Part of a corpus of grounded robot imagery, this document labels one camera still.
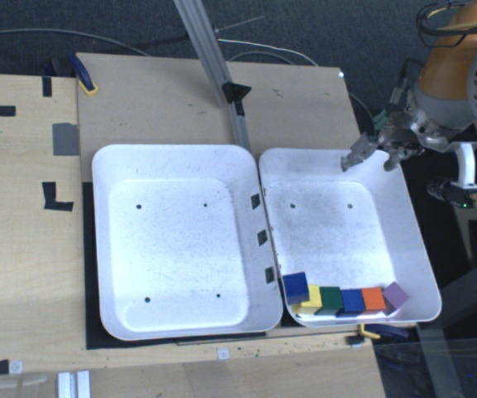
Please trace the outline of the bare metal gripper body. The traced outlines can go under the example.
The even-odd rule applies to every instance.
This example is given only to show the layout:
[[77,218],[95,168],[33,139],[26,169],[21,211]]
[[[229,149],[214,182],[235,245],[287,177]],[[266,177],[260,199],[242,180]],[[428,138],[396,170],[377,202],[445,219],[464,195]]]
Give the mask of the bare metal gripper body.
[[376,117],[378,146],[390,158],[409,158],[426,149],[442,152],[450,127],[439,124],[422,109],[383,110]]

